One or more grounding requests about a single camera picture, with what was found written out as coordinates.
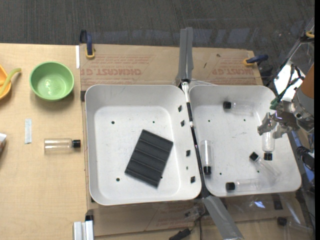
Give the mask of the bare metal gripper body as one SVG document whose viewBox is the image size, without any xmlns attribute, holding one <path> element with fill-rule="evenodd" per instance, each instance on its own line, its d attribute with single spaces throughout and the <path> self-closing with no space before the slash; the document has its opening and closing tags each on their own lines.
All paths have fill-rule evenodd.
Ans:
<svg viewBox="0 0 320 240">
<path fill-rule="evenodd" d="M 305 132 L 313 132 L 314 116 L 299 103 L 282 100 L 275 109 L 274 120 L 293 130 L 302 129 Z"/>
</svg>

